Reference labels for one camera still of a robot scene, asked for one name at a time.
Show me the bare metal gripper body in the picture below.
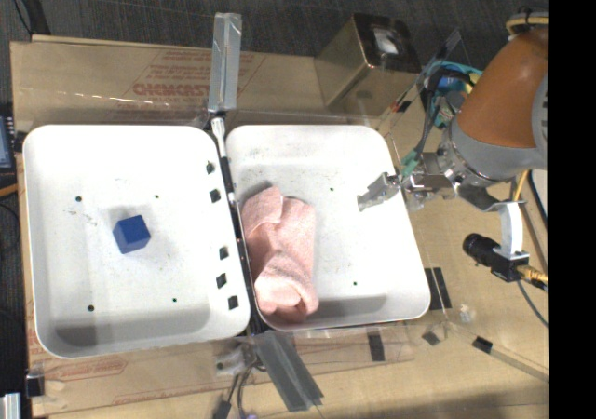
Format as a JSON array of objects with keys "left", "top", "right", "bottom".
[{"left": 400, "top": 149, "right": 513, "bottom": 200}]

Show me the white plastic tray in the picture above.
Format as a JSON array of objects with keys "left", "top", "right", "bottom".
[
  {"left": 21, "top": 123, "right": 252, "bottom": 359},
  {"left": 223, "top": 123, "right": 432, "bottom": 332}
]

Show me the pink folded cloth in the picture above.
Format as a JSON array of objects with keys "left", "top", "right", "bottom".
[{"left": 238, "top": 184, "right": 321, "bottom": 318}]

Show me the shiny brown metal box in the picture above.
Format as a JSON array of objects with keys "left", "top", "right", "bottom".
[{"left": 313, "top": 11, "right": 424, "bottom": 116}]

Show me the blue cube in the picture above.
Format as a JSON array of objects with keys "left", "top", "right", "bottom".
[{"left": 112, "top": 214, "right": 153, "bottom": 256}]

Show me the brown cardboard board red print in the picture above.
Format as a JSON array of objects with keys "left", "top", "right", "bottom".
[{"left": 8, "top": 34, "right": 416, "bottom": 419}]

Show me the black cylinder on white bracket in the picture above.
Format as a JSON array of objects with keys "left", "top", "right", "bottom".
[{"left": 462, "top": 200, "right": 533, "bottom": 284}]

